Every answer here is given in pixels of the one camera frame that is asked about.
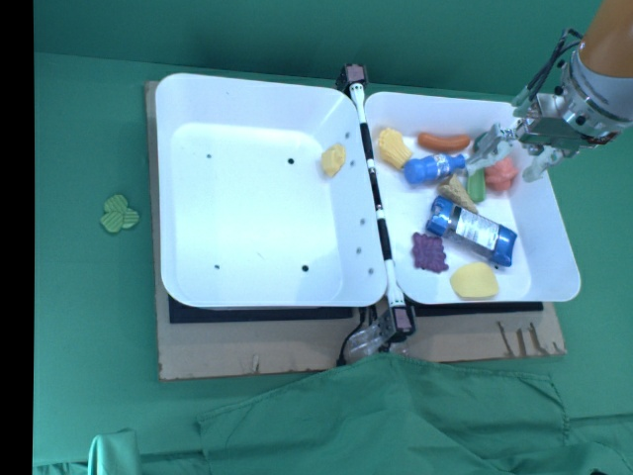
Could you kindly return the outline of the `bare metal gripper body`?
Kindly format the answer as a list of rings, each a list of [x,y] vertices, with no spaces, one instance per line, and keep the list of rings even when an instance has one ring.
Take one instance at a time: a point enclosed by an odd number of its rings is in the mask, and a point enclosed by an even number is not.
[[[531,154],[549,146],[572,156],[619,135],[619,119],[573,85],[557,86],[553,94],[530,95],[524,88],[511,104],[518,119],[515,135]]]

